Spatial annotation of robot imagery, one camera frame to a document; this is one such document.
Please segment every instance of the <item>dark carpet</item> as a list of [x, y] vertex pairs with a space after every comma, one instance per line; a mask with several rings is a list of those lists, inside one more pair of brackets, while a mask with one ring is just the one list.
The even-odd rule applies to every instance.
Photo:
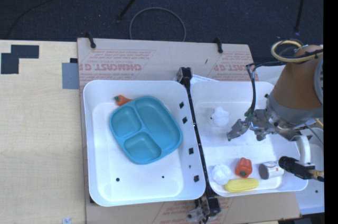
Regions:
[[0, 39], [93, 38], [247, 44], [255, 62], [273, 43], [323, 44], [324, 0], [0, 0]]

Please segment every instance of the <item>blue plate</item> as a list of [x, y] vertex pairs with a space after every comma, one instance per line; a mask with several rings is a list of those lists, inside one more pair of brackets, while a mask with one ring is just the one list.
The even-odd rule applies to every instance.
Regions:
[[110, 130], [136, 164], [149, 164], [176, 150], [182, 131], [163, 103], [152, 96], [135, 98], [110, 115]]

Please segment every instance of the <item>gray wire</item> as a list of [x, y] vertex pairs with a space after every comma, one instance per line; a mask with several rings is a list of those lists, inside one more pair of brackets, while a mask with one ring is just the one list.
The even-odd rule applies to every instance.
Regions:
[[186, 29], [185, 29], [185, 26], [184, 26], [184, 23], [183, 21], [180, 19], [180, 17], [178, 15], [176, 15], [174, 12], [166, 9], [166, 8], [161, 8], [161, 7], [150, 7], [150, 8], [146, 8], [146, 9], [143, 9], [141, 11], [139, 11], [136, 15], [134, 15], [134, 17], [132, 18], [132, 21], [130, 22], [130, 26], [129, 26], [129, 36], [130, 36], [130, 39], [132, 40], [133, 39], [133, 36], [132, 36], [132, 27], [133, 27], [133, 22], [134, 22], [134, 19], [141, 13], [145, 12], [145, 11], [149, 11], [149, 10], [162, 10], [162, 11], [166, 11], [166, 12], [169, 12], [171, 13], [172, 15], [174, 15], [182, 24], [183, 26], [183, 30], [184, 30], [184, 37], [183, 37], [183, 40], [182, 42], [185, 41], [185, 38], [186, 38]]

